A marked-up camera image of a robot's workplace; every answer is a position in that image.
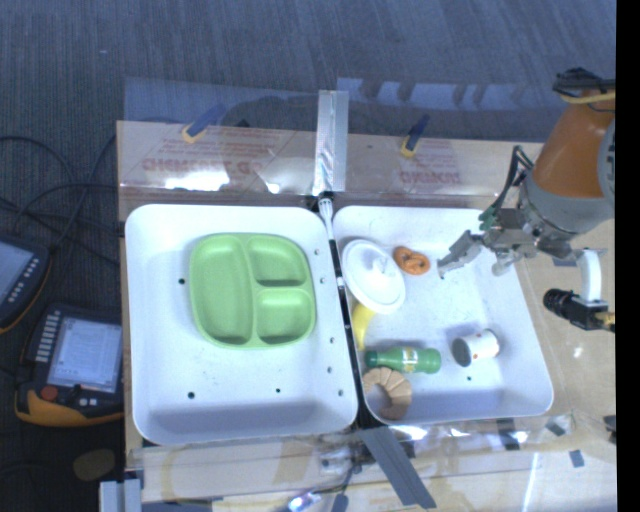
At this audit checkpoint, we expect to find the white bowl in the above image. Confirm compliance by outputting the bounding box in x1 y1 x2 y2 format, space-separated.
341 238 407 316

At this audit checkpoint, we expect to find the brown cardboard board red print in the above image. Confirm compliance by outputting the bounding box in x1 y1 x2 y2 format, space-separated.
115 119 617 504

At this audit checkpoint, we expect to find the tan croissant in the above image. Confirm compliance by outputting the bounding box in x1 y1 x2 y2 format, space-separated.
362 365 413 421

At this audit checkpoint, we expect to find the orange pretzel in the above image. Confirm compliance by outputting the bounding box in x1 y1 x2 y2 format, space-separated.
392 245 431 276

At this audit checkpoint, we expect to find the black cylinder on white bracket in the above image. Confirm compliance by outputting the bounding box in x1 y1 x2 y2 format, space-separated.
543 248 610 331

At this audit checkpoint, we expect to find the white plastic tray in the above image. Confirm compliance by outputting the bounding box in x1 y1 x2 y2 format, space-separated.
123 202 359 446
331 204 555 427

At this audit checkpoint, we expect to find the thin black and white rod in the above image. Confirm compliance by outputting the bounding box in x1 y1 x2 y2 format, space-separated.
317 196 362 396

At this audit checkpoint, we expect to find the yellow banana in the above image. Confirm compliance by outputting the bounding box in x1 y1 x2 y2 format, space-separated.
351 298 377 351

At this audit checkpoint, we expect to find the green bottle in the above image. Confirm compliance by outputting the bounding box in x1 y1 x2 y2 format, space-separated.
364 346 443 375

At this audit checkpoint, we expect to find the green divided plate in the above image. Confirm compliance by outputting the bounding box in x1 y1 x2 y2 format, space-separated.
188 232 318 350

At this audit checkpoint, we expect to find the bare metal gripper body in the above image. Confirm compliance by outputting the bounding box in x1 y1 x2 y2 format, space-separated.
481 207 576 259

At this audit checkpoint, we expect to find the white can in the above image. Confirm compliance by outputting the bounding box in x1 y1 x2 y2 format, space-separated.
451 328 501 368

